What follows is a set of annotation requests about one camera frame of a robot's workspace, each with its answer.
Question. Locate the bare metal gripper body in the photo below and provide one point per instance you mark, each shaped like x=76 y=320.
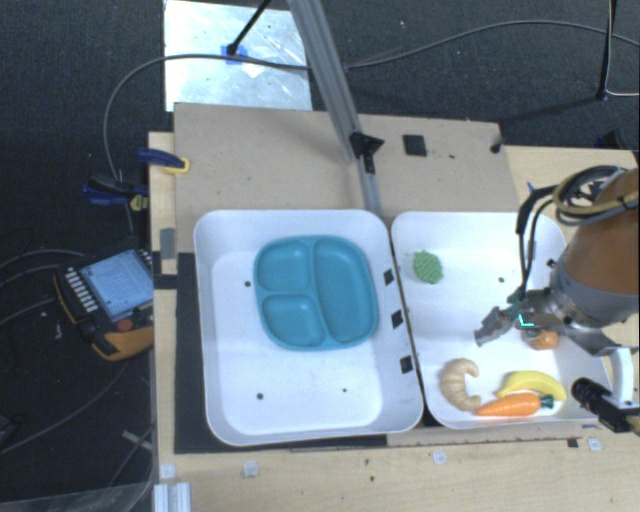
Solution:
x=547 y=312

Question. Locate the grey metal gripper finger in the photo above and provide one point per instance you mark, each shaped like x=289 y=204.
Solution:
x=487 y=336
x=500 y=316

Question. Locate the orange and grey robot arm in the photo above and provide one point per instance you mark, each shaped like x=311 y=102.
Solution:
x=600 y=250

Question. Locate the orange round toy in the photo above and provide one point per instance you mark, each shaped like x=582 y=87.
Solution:
x=545 y=341

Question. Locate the white plastic tray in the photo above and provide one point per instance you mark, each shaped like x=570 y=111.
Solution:
x=470 y=310
x=300 y=390

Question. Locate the beige croissant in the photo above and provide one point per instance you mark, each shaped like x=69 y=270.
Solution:
x=452 y=385

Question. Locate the yellow banana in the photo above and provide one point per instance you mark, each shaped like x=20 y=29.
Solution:
x=537 y=381

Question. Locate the orange carrot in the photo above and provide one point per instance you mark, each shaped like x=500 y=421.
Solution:
x=510 y=405

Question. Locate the green grapes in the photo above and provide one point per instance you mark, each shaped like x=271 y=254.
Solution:
x=428 y=267

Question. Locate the blue divided plate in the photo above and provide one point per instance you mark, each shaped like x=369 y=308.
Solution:
x=320 y=292

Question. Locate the brown cardboard board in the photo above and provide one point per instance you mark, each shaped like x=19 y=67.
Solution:
x=280 y=160

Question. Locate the black cylinder on white bracket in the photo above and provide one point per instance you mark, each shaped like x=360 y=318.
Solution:
x=597 y=400

